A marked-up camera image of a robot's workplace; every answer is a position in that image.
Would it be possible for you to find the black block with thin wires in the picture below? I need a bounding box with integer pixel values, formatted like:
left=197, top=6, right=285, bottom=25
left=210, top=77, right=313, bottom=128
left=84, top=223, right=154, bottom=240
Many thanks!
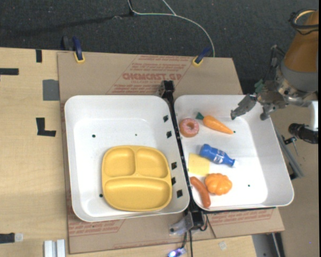
left=184, top=209, right=207, bottom=231

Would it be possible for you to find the white plastic tray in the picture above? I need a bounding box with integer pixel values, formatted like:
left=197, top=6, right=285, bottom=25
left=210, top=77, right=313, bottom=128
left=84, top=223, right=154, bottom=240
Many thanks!
left=173, top=94, right=295, bottom=212
left=64, top=94, right=190, bottom=223

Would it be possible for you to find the yellow cheese slice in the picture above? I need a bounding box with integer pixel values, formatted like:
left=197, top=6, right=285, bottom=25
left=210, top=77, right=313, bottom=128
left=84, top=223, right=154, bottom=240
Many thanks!
left=187, top=153, right=211, bottom=177

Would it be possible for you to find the orange pumpkin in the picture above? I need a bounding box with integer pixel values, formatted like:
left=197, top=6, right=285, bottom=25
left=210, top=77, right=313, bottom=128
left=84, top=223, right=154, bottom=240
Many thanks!
left=204, top=173, right=233, bottom=196

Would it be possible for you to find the orange sausage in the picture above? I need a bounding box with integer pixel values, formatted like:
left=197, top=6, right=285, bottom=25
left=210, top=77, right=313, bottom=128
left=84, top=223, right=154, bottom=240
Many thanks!
left=189, top=176, right=212, bottom=209

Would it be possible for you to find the yellow divided plate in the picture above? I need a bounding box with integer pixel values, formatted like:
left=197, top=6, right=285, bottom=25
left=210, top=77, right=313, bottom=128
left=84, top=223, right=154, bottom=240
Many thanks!
left=101, top=145, right=173, bottom=213

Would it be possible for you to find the pink frosted doughnut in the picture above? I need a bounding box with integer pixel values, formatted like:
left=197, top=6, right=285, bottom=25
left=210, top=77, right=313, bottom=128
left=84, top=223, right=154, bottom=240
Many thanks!
left=179, top=117, right=200, bottom=138

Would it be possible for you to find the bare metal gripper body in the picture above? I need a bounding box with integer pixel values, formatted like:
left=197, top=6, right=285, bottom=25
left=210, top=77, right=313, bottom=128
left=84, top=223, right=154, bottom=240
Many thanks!
left=255, top=78, right=318, bottom=109

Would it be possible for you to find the orange carrot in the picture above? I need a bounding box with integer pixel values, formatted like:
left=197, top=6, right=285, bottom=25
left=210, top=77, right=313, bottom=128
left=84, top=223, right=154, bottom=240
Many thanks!
left=195, top=112, right=234, bottom=135

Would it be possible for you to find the blue bottle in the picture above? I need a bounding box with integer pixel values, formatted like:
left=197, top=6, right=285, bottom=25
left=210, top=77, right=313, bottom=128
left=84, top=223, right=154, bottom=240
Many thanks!
left=199, top=143, right=236, bottom=168

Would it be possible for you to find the black cylinder on white bracket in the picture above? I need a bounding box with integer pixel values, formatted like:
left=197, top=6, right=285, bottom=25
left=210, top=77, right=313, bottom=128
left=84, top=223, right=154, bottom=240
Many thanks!
left=288, top=100, right=319, bottom=145

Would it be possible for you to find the brown cardboard board red print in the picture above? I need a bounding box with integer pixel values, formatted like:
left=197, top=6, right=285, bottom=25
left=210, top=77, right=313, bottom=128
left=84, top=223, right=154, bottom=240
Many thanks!
left=56, top=51, right=286, bottom=254

